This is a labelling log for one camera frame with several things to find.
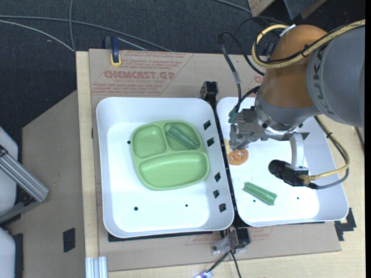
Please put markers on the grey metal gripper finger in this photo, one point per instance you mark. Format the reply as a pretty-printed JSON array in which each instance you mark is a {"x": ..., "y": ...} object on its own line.
[
  {"x": 234, "y": 139},
  {"x": 244, "y": 144}
]

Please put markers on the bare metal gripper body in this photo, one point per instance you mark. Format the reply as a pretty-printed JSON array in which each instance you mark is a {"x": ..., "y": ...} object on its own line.
[{"x": 250, "y": 126}]

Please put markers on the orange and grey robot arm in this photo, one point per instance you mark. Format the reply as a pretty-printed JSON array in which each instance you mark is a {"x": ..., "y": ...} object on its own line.
[{"x": 292, "y": 80}]

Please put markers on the orange pretzel biscuit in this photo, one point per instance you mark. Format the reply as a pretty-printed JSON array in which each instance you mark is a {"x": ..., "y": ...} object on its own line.
[{"x": 242, "y": 158}]

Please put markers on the thin black rod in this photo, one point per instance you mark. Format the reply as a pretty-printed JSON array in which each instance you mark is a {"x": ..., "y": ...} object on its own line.
[{"x": 227, "y": 166}]

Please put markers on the green celery stick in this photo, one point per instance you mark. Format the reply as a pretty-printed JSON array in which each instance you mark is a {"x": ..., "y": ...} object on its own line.
[
  {"x": 182, "y": 137},
  {"x": 259, "y": 193}
]

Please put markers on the green divided plate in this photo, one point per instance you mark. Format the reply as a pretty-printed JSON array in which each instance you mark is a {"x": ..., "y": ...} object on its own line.
[{"x": 171, "y": 169}]

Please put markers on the white plastic tray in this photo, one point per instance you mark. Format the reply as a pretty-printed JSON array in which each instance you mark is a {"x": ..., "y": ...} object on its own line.
[
  {"x": 290, "y": 210},
  {"x": 162, "y": 213}
]

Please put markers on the brown cardboard board red print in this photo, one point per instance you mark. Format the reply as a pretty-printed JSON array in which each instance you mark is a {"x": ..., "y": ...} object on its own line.
[{"x": 174, "y": 74}]

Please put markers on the black cylinder on white bracket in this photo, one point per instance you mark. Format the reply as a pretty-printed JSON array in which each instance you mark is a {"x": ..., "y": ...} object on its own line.
[{"x": 287, "y": 171}]

